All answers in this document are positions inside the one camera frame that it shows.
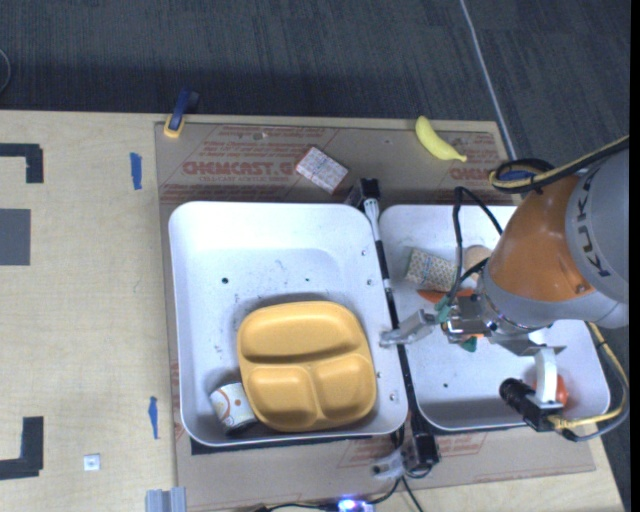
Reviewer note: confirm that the black cylinder on white bracket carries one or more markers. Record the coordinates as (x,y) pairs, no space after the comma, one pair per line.
(522,400)

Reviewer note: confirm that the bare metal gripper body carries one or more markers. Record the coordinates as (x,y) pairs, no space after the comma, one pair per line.
(470,322)

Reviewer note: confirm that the brown cardboard board red print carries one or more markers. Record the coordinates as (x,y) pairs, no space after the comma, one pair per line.
(240,165)

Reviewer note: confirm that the yellow divided plate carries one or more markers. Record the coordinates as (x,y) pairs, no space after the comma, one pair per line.
(305,365)

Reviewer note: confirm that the yellow banana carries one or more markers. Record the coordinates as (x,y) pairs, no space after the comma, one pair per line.
(435,142)

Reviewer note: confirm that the white red patterned carton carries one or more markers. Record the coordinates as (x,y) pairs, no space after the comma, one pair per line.
(322,170)

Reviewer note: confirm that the thin black and white rod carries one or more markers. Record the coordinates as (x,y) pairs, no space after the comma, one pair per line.
(385,270)

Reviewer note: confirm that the white plastic tray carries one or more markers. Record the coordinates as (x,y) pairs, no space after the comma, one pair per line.
(475,380)
(280,250)

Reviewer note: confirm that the tan bread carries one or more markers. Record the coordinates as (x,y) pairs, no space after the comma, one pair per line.
(475,257)

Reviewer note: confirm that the white and orange can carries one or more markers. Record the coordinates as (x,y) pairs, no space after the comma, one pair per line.
(232,407)

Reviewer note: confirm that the orange carrot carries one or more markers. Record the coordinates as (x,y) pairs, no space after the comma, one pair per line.
(435,295)

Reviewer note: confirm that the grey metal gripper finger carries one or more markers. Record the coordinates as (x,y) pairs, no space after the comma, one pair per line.
(415,326)

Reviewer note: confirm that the orange round toy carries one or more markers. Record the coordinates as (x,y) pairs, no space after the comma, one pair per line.
(562,390)

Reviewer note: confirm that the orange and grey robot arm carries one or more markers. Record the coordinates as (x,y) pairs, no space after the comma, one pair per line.
(545,250)

